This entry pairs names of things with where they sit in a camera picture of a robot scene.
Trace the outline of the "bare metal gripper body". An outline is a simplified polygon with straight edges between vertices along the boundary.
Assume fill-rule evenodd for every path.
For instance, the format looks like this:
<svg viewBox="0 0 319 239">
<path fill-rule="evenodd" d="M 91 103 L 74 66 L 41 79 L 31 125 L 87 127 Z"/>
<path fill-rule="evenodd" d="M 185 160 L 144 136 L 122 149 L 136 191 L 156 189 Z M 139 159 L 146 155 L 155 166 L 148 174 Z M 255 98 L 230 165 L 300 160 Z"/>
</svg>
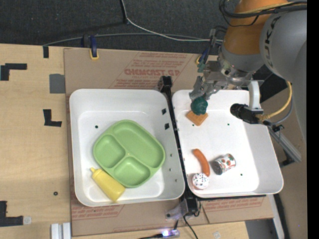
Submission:
<svg viewBox="0 0 319 239">
<path fill-rule="evenodd" d="M 251 72 L 237 70 L 228 62 L 208 61 L 203 70 L 202 81 L 212 90 L 234 89 L 246 85 L 251 80 Z"/>
</svg>

